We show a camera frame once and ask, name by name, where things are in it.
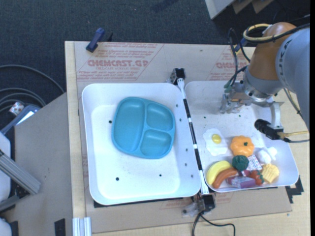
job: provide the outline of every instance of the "black clip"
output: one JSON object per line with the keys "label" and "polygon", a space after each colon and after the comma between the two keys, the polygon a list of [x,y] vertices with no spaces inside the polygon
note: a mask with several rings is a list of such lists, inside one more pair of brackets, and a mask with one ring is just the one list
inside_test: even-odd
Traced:
{"label": "black clip", "polygon": [[86,49],[91,53],[94,52],[95,49],[98,47],[97,42],[99,42],[103,38],[104,34],[105,30],[103,28],[98,28],[97,31],[95,32],[92,41],[89,43]]}

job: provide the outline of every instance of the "tray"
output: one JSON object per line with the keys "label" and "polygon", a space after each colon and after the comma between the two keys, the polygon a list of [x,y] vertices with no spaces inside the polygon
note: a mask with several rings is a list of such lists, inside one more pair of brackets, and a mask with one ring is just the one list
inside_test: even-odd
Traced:
{"label": "tray", "polygon": [[[280,175],[276,181],[244,189],[290,186],[295,184],[299,173],[289,144],[281,140],[271,140],[254,127],[254,122],[257,119],[265,119],[271,122],[270,108],[262,108],[251,104],[250,106],[241,108],[241,111],[237,114],[221,114],[219,107],[221,105],[224,84],[225,82],[220,81],[202,81],[190,82],[185,87],[204,175],[206,175],[213,163],[221,160],[231,162],[233,158],[229,146],[227,146],[226,153],[218,153],[216,156],[213,156],[208,151],[204,135],[207,131],[216,129],[220,131],[227,145],[231,143],[234,136],[244,135],[250,137],[255,145],[254,155],[257,155],[258,151],[263,148],[274,147],[277,150],[276,160],[271,162],[280,170]],[[213,188],[212,185],[208,186],[216,192],[244,190],[231,187],[226,182],[223,182],[220,188]]]}
{"label": "tray", "polygon": [[[174,142],[160,159],[119,151],[111,131],[118,104],[141,97],[169,108]],[[82,92],[89,186],[92,198],[109,206],[195,195],[201,186],[189,123],[180,90],[169,83],[90,84]]]}
{"label": "tray", "polygon": [[159,159],[172,149],[175,118],[164,105],[139,97],[127,97],[115,112],[112,141],[130,155]]}

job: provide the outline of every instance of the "egg yolk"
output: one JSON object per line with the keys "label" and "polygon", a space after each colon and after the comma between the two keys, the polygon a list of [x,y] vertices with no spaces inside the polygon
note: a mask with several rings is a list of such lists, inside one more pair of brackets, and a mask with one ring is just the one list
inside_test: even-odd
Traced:
{"label": "egg yolk", "polygon": [[221,136],[218,135],[218,134],[213,134],[213,135],[212,135],[212,141],[213,141],[215,144],[221,143],[221,141],[222,141]]}

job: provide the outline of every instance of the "blue plate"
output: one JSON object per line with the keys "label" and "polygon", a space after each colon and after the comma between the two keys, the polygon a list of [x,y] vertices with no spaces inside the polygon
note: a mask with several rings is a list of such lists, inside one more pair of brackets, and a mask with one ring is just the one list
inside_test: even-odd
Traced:
{"label": "blue plate", "polygon": [[120,151],[159,159],[171,151],[174,135],[175,118],[166,106],[139,97],[128,97],[118,104],[112,141]]}

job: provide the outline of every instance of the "table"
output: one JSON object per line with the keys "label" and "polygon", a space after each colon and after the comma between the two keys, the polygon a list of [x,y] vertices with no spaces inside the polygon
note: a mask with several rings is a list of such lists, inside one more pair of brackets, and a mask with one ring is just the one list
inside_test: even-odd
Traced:
{"label": "table", "polygon": [[[78,84],[76,66],[78,65],[78,58],[76,58],[75,46],[80,46],[80,43],[67,41],[65,42],[65,59],[66,59],[66,78],[67,78],[67,103],[68,103],[68,121],[69,121],[69,142],[70,142],[70,165],[71,165],[71,187],[72,187],[72,213],[73,218],[84,218],[87,216],[88,210],[86,207],[86,192],[84,187],[84,172],[82,167],[82,147],[81,147],[81,134],[80,134],[80,119],[78,116],[79,101],[78,101]],[[191,80],[202,80],[205,78],[202,75],[204,70],[208,70],[209,67],[214,67],[213,64],[220,63],[221,66],[228,66],[227,60],[229,59],[227,53],[227,47],[225,46],[205,46],[205,45],[177,45],[177,44],[140,44],[138,47],[142,48],[143,45],[152,47],[151,53],[144,53],[144,58],[141,60],[150,59],[151,65],[159,66],[161,70],[159,73],[152,74],[146,73],[142,70],[140,74],[144,78],[151,82],[161,78],[167,78],[171,68],[177,67],[177,65],[183,64],[183,59],[186,59],[188,66],[198,67],[196,73],[191,75]],[[126,48],[129,50],[132,45],[130,43],[117,43],[117,50]],[[169,59],[165,50],[173,52],[173,59]],[[253,49],[246,49],[249,53],[253,52]],[[157,55],[160,54],[165,60],[157,60]],[[202,57],[209,55],[216,56],[213,60],[213,64],[206,63]],[[219,79],[225,79],[225,76],[220,75]],[[284,93],[279,93],[277,101],[283,101],[286,104],[282,106],[282,124],[286,130],[296,131],[305,130],[303,121],[298,117]],[[239,217],[230,218],[224,220],[215,221],[216,223],[233,223],[236,227],[237,235],[310,235],[310,168],[309,168],[309,143],[303,144],[291,144],[292,153],[296,160],[300,172],[300,178],[303,183],[304,192],[301,196],[294,196],[292,204],[292,212],[275,213],[268,215],[258,215],[251,217]],[[191,234],[191,222],[178,223],[174,222],[174,225],[160,224],[155,227],[148,227],[142,229],[132,229],[126,231],[113,231],[113,232],[100,232],[94,235],[97,236],[119,236],[119,235],[190,235]],[[123,224],[128,221],[117,221]],[[220,235],[232,235],[231,228],[217,228],[209,227],[206,222],[199,222],[195,233],[197,235],[208,235],[209,233]]]}

